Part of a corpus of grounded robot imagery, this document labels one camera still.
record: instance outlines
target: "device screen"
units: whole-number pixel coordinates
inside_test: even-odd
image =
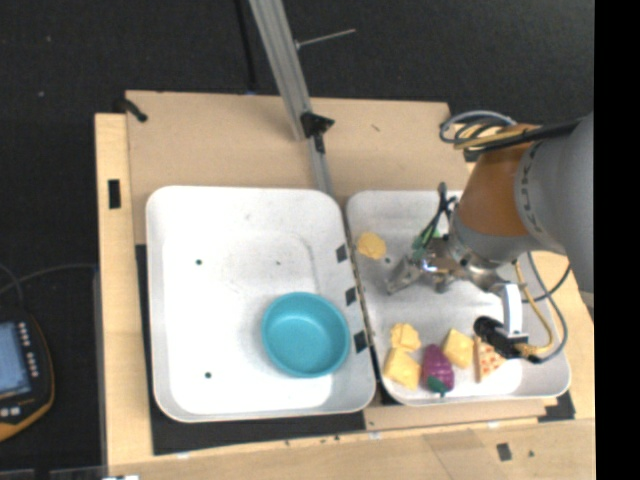
[[[30,390],[16,326],[13,322],[0,323],[0,400]]]

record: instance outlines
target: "toy pizza slice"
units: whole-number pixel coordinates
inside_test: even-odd
[[[477,336],[475,337],[474,342],[476,380],[481,382],[500,368],[500,366],[505,363],[506,359],[498,354],[492,345],[485,343]]]

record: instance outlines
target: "brown cylinder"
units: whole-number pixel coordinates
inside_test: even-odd
[[[458,206],[458,216],[466,227],[492,236],[528,234],[513,194],[518,164],[528,147],[522,144],[480,156]]]

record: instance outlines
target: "white tray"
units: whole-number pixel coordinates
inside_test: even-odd
[[[454,282],[443,294],[436,293],[426,280],[419,280],[393,295],[387,294],[385,281],[391,277],[391,271],[402,257],[410,252],[414,237],[435,214],[438,200],[435,191],[365,191],[355,194],[348,201],[347,221],[354,243],[362,233],[370,231],[380,235],[387,245],[386,257],[381,260],[372,260],[357,252],[354,254],[364,291],[363,305],[381,368],[390,349],[390,330],[395,323],[407,322],[417,329],[423,346],[412,356],[422,363],[424,348],[431,343],[441,345],[450,328],[473,336],[473,323],[481,315],[503,322],[500,299],[466,281]],[[439,231],[447,232],[445,217],[440,220]],[[503,275],[508,276],[509,271],[505,270]],[[527,281],[534,294],[541,293],[532,275],[527,276]],[[523,306],[523,332],[530,335],[531,343],[546,343],[544,328],[528,305]],[[541,302],[540,307],[547,319],[552,321],[546,303]],[[559,339],[555,328],[553,331],[557,344]],[[562,394],[570,382],[569,365],[564,353],[542,365],[519,359],[509,360],[482,383],[475,381],[472,367],[453,368],[455,388],[444,398],[424,387],[411,391],[384,377],[383,382],[397,401],[416,406],[555,397]]]
[[[293,378],[269,361],[260,321],[308,291],[365,329],[342,214],[315,190],[164,187],[146,209],[155,397],[185,422],[355,412],[371,401],[368,348],[333,374]]]

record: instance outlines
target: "digital device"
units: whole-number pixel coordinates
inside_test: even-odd
[[[35,319],[0,308],[0,442],[44,415],[54,398],[51,357]]]

